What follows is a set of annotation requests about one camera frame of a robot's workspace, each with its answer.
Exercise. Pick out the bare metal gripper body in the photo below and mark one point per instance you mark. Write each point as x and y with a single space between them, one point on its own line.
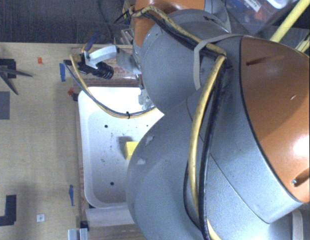
127 60

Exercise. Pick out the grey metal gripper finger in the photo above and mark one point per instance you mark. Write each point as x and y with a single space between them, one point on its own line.
144 100

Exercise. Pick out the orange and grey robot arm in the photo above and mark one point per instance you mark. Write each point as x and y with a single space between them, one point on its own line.
174 89

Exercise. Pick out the yellow cube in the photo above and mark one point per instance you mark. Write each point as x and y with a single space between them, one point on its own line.
131 149

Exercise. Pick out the white plastic tray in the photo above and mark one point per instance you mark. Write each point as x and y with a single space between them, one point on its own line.
102 146

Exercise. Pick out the black cylinder on white bracket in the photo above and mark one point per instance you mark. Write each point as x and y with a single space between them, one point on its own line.
104 70

